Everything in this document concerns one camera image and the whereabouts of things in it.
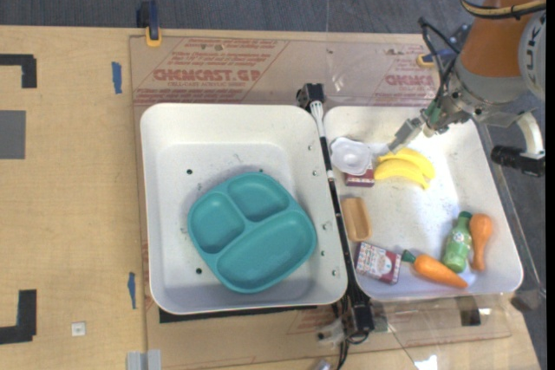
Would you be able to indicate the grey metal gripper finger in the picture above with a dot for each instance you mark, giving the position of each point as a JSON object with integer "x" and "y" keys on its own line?
{"x": 405, "y": 135}

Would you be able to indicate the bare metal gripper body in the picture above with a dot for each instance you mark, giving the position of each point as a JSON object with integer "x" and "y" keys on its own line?
{"x": 455, "y": 110}

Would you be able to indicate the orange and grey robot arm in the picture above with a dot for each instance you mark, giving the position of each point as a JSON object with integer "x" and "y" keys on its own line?
{"x": 492, "y": 39}

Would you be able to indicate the yellow banana bunch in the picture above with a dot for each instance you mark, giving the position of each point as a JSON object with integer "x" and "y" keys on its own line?
{"x": 403, "y": 170}

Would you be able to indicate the white fried egg toy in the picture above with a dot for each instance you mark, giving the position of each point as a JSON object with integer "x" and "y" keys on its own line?
{"x": 350, "y": 156}

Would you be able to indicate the small dark red box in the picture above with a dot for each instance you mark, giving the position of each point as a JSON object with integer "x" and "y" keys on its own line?
{"x": 360, "y": 180}

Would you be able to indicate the white plastic tray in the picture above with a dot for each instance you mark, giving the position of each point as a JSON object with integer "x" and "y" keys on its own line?
{"x": 173, "y": 134}
{"x": 412, "y": 221}

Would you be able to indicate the thin black and white rod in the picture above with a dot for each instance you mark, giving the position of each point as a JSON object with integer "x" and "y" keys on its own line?
{"x": 336, "y": 195}

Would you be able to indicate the tan hot dog bun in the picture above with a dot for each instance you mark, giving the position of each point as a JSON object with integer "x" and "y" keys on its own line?
{"x": 356, "y": 220}

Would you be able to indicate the green bottle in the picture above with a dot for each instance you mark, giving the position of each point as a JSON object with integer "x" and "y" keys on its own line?
{"x": 457, "y": 244}

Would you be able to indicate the orange chicken drumstick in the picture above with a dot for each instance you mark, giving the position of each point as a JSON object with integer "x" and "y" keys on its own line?
{"x": 480, "y": 234}

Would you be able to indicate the red printed carton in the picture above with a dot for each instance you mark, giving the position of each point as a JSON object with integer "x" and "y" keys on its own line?
{"x": 376, "y": 263}

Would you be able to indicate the orange carrot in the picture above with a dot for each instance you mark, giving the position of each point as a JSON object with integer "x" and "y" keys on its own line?
{"x": 433, "y": 269}

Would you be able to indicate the teal divided plate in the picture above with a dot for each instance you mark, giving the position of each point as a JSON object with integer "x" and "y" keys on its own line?
{"x": 256, "y": 234}

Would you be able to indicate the brown cardboard board red print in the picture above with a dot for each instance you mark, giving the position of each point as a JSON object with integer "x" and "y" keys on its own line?
{"x": 208, "y": 71}

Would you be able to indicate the black cylinder on white bracket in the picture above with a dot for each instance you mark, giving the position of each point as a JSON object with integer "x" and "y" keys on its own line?
{"x": 518, "y": 160}

